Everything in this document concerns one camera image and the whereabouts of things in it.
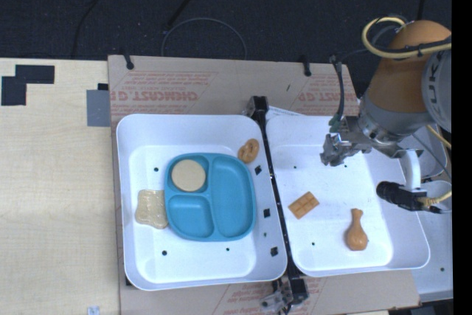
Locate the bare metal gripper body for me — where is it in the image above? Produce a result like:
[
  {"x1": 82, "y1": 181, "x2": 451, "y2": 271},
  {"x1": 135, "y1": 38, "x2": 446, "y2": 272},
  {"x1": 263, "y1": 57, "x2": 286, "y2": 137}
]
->
[{"x1": 336, "y1": 115, "x2": 402, "y2": 160}]

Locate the white plastic tray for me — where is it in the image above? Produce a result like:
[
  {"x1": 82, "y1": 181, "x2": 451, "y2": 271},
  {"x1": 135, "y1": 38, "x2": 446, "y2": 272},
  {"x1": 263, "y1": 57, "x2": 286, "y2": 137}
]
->
[
  {"x1": 115, "y1": 113, "x2": 289, "y2": 292},
  {"x1": 264, "y1": 113, "x2": 432, "y2": 279}
]

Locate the orange waffle biscuit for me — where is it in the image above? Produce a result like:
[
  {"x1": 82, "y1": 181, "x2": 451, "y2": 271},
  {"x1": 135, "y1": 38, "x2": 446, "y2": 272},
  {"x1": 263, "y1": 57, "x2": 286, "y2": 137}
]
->
[{"x1": 287, "y1": 190, "x2": 321, "y2": 221}]

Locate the thin black rod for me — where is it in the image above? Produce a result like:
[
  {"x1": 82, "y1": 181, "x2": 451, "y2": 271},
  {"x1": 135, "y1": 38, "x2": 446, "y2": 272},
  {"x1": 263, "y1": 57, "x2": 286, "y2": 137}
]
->
[{"x1": 254, "y1": 109, "x2": 305, "y2": 302}]

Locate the orange pretzel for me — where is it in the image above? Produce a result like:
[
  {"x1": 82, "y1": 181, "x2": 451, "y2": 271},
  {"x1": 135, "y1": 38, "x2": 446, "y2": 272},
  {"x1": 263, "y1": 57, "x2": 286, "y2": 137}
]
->
[{"x1": 237, "y1": 137, "x2": 261, "y2": 165}]

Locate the brown chicken drumstick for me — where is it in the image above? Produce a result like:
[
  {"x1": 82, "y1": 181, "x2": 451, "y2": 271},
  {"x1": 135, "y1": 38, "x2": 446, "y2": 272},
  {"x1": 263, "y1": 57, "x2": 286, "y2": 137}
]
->
[{"x1": 344, "y1": 207, "x2": 369, "y2": 252}]

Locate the blue divided plate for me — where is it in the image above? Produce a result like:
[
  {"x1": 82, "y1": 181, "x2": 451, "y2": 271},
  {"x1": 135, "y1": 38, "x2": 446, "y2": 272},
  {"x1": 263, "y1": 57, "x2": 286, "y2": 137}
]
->
[{"x1": 163, "y1": 152, "x2": 257, "y2": 243}]

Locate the brown cardboard board red print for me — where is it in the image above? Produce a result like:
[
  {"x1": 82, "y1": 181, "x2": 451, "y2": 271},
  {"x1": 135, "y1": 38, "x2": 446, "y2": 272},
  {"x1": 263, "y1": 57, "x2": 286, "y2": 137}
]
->
[{"x1": 107, "y1": 55, "x2": 422, "y2": 315}]

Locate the round beige biscuit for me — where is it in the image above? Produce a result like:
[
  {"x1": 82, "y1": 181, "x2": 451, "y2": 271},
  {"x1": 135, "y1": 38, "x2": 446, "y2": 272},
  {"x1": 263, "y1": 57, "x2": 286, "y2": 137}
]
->
[{"x1": 170, "y1": 159, "x2": 207, "y2": 193}]

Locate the beige toast slice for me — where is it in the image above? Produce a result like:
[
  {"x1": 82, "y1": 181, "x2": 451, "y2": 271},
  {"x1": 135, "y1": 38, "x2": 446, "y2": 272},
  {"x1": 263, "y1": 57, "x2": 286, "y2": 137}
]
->
[{"x1": 133, "y1": 188, "x2": 170, "y2": 230}]

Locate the black cylinder on white bracket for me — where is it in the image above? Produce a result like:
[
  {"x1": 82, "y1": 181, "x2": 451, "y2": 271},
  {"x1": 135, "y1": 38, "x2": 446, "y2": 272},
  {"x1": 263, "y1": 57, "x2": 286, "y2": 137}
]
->
[{"x1": 375, "y1": 147, "x2": 429, "y2": 212}]

